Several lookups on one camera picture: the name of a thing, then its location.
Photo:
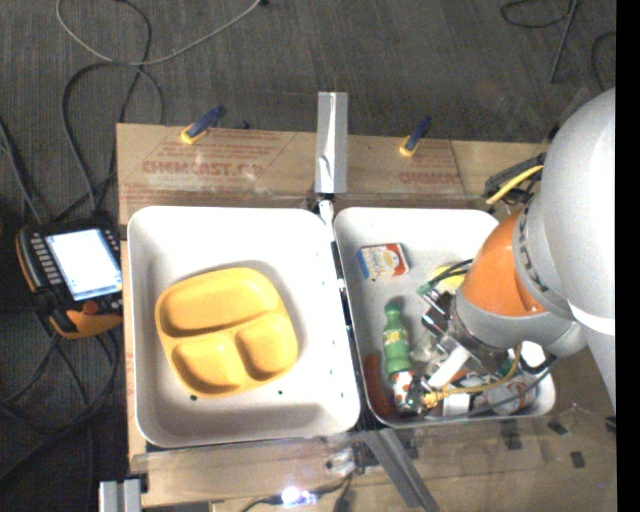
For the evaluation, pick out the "yellow round object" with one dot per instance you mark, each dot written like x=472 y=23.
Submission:
x=447 y=274

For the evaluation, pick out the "white and orange can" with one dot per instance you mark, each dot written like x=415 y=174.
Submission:
x=515 y=392

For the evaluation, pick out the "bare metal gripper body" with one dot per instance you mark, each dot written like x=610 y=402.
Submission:
x=442 y=325

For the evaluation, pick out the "yellow divided plate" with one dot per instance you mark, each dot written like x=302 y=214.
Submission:
x=225 y=330

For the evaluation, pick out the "white blue red carton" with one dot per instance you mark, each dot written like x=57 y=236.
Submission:
x=382 y=261

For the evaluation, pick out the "brown cardboard board, red print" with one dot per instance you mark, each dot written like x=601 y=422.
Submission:
x=210 y=175

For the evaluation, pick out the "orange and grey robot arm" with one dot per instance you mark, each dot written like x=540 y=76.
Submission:
x=570 y=210

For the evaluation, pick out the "red-brown sausage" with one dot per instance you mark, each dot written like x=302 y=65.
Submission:
x=377 y=390

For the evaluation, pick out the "white and red can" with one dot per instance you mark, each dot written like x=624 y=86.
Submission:
x=401 y=387

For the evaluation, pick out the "white plastic tray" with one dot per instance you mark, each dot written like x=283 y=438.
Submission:
x=230 y=235
x=435 y=235

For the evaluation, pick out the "green plastic bottle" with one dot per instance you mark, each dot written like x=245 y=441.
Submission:
x=396 y=345

